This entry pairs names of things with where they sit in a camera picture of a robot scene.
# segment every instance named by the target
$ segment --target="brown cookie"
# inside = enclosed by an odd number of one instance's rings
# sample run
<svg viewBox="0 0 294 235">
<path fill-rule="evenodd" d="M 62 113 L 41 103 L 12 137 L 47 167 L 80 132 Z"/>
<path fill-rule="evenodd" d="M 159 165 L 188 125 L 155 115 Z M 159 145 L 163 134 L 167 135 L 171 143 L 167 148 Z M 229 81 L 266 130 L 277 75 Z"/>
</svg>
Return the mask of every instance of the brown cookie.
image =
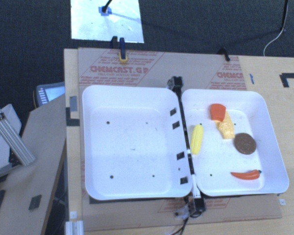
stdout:
<svg viewBox="0 0 294 235">
<path fill-rule="evenodd" d="M 253 153 L 256 150 L 256 142 L 251 135 L 247 133 L 239 133 L 234 138 L 235 148 L 246 155 Z"/>
</svg>

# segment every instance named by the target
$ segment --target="wooden table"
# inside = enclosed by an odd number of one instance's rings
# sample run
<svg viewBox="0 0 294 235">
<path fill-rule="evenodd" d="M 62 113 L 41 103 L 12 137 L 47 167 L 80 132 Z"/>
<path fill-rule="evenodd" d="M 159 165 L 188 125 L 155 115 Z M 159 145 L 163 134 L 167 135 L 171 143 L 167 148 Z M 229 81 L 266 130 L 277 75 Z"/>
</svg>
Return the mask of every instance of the wooden table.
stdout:
<svg viewBox="0 0 294 235">
<path fill-rule="evenodd" d="M 78 95 L 78 55 L 76 49 L 65 50 L 65 83 L 67 89 L 66 106 L 70 105 L 70 94 Z M 287 79 L 288 88 L 283 87 L 280 75 L 294 73 L 294 58 L 239 56 L 248 90 L 261 94 L 268 106 L 276 138 L 281 150 L 290 180 L 288 190 L 279 198 L 285 200 L 281 206 L 282 218 L 255 221 L 225 222 L 213 224 L 187 225 L 184 234 L 294 234 L 294 79 Z M 79 118 L 78 111 L 71 112 L 71 118 Z M 81 167 L 79 153 L 79 129 L 68 127 L 68 177 L 69 211 L 75 211 L 82 219 Z M 149 235 L 171 234 L 178 227 L 152 227 L 85 232 L 86 235 Z"/>
<path fill-rule="evenodd" d="M 22 140 L 35 155 L 28 166 L 12 170 L 0 182 L 5 191 L 0 207 L 0 235 L 44 235 L 65 156 L 65 98 L 29 115 Z M 29 208 L 32 199 L 40 199 Z"/>
</svg>

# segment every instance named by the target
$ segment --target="black tape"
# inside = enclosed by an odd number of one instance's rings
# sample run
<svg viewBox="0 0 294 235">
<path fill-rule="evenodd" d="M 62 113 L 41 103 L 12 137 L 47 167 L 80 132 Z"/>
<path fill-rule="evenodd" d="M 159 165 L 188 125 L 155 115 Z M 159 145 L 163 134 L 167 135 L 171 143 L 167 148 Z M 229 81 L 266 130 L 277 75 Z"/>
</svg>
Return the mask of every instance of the black tape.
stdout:
<svg viewBox="0 0 294 235">
<path fill-rule="evenodd" d="M 294 78 L 294 73 L 282 73 L 280 75 L 280 79 L 281 79 L 281 82 L 282 82 L 284 88 L 290 87 L 288 80 L 287 80 L 288 78 Z"/>
<path fill-rule="evenodd" d="M 33 210 L 33 209 L 38 208 L 40 205 L 41 197 L 42 197 L 42 195 L 37 195 L 35 197 L 32 197 L 28 209 Z"/>
<path fill-rule="evenodd" d="M 187 177 L 184 177 L 184 178 L 181 178 L 180 179 L 180 184 L 182 185 L 182 184 L 186 184 L 186 183 L 188 183 L 188 179 L 187 179 Z"/>
<path fill-rule="evenodd" d="M 172 124 L 173 129 L 175 129 L 175 128 L 179 127 L 179 126 L 180 126 L 180 121 L 175 122 L 175 123 Z"/>
<path fill-rule="evenodd" d="M 79 119 L 71 118 L 71 111 L 69 107 L 65 108 L 67 126 L 79 126 Z"/>
<path fill-rule="evenodd" d="M 177 160 L 180 160 L 180 159 L 182 159 L 182 158 L 185 158 L 184 151 L 182 151 L 182 152 L 180 152 L 180 153 L 178 153 L 178 154 L 176 155 L 176 159 L 177 159 Z"/>
<path fill-rule="evenodd" d="M 174 108 L 173 110 L 170 110 L 170 116 L 173 116 L 176 113 L 176 108 Z"/>
</svg>

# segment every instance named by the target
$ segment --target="white tray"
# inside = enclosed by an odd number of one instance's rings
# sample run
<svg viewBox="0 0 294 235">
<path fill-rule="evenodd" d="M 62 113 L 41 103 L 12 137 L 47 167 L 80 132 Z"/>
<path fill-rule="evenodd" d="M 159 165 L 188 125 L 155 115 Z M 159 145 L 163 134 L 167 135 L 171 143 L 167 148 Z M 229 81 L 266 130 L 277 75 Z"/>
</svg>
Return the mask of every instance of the white tray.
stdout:
<svg viewBox="0 0 294 235">
<path fill-rule="evenodd" d="M 289 179 L 281 157 L 264 99 L 255 92 L 187 90 L 182 96 L 185 119 L 192 136 L 196 124 L 203 126 L 199 154 L 193 155 L 196 182 L 209 196 L 282 193 Z M 234 133 L 248 133 L 256 141 L 250 155 L 238 152 L 233 139 L 224 140 L 210 118 L 210 105 L 226 107 L 234 125 Z M 230 172 L 261 170 L 256 180 L 241 180 Z"/>
<path fill-rule="evenodd" d="M 172 91 L 94 85 L 83 92 L 82 106 L 85 185 L 91 197 L 164 198 L 190 192 L 182 120 Z M 184 157 L 177 159 L 181 152 Z"/>
</svg>

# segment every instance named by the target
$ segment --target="yellow food piece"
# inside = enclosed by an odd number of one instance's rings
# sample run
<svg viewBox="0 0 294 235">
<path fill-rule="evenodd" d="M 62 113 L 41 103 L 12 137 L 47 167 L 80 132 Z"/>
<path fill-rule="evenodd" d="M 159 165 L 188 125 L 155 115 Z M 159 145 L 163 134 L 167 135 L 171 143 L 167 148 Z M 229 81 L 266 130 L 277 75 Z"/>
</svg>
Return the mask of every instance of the yellow food piece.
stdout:
<svg viewBox="0 0 294 235">
<path fill-rule="evenodd" d="M 201 147 L 201 141 L 202 141 L 202 135 L 203 135 L 204 129 L 200 124 L 195 125 L 192 133 L 191 138 L 191 153 L 192 154 L 198 154 L 200 147 Z"/>
<path fill-rule="evenodd" d="M 234 135 L 234 124 L 232 123 L 229 113 L 225 112 L 225 117 L 222 122 L 215 121 L 218 130 L 221 132 L 224 139 L 233 139 Z"/>
</svg>

